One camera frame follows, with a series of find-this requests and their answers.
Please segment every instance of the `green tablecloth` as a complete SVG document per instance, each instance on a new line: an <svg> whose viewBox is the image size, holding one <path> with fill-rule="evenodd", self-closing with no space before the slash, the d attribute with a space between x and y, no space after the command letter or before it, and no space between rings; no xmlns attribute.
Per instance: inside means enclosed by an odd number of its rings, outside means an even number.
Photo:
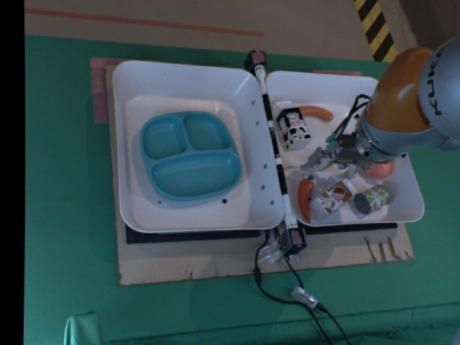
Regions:
<svg viewBox="0 0 460 345"><path fill-rule="evenodd" d="M246 55L25 37L25 344L62 344L67 320L91 311L104 342L113 344L321 340L307 311L267 299L250 275L119 286L109 129L93 121L91 58L240 68ZM387 67L270 53L268 60L269 71L359 70L377 79ZM421 147L410 157L425 201L425 216L407 225L416 259L300 276L351 337L418 328L413 333L426 334L424 344L445 344L460 326L460 151ZM282 273L266 275L264 284L289 298L296 281ZM331 338L341 338L332 322L322 323Z"/></svg>

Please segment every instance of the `yellow and black striped tape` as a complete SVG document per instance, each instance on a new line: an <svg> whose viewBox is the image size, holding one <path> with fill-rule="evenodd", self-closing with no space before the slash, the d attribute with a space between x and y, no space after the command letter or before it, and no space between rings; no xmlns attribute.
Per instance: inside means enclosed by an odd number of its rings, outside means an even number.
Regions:
<svg viewBox="0 0 460 345"><path fill-rule="evenodd" d="M378 0L354 0L375 61L392 62L397 51Z"/></svg>

